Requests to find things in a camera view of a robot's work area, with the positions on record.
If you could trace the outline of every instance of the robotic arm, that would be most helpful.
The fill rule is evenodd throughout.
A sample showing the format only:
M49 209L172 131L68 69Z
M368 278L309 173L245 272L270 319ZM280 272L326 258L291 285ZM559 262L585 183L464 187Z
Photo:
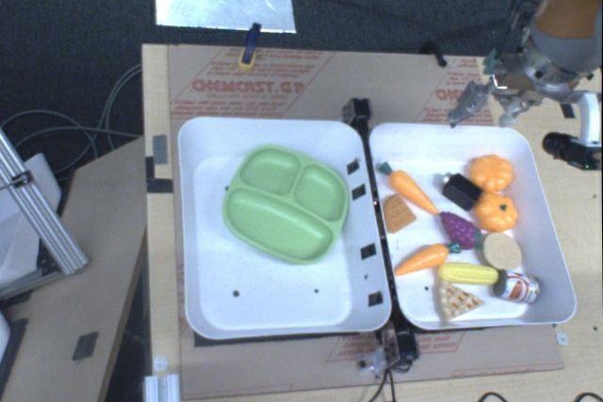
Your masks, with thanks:
M510 26L519 18L513 0ZM562 106L578 105L579 137L547 135L545 150L581 169L601 169L600 93L576 90L580 79L601 66L601 8L603 0L540 0L525 28L516 53L486 58L486 85L469 83L449 113L454 127L477 113L493 95L504 108L499 120L509 126L515 118L544 98Z

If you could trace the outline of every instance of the orange pumpkin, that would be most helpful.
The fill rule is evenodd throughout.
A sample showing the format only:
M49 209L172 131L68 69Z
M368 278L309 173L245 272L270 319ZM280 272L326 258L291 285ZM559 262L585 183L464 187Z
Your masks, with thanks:
M496 154L477 158L469 170L469 179L483 191L502 191L513 180L513 167Z
M494 233L510 230L517 221L513 200L499 193L482 193L473 214L484 230Z

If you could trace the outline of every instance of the toy carrot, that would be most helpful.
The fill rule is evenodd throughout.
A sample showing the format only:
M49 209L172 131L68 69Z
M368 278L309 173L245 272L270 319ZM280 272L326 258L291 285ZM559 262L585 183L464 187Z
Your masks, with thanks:
M433 215L437 215L438 211L432 200L423 192L419 185L411 178L406 171L394 171L387 163L379 166L379 171L389 176L389 183L408 201L416 204L419 208Z
M440 266L447 260L449 252L450 247L441 243L429 245L399 265L394 273L400 276L412 273L413 271Z

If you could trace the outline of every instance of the green plate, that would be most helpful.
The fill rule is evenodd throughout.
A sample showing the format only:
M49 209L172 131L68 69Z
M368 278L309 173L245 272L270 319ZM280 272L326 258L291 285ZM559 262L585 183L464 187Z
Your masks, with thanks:
M348 186L333 169L287 148L247 155L222 215L240 239L289 262L317 262L333 248L348 212Z

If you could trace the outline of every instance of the soda can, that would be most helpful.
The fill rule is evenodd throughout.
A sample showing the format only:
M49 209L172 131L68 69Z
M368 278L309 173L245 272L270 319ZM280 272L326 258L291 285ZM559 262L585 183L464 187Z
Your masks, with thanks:
M499 270L498 274L498 281L493 287L497 297L528 304L538 298L540 283L534 277L507 270Z

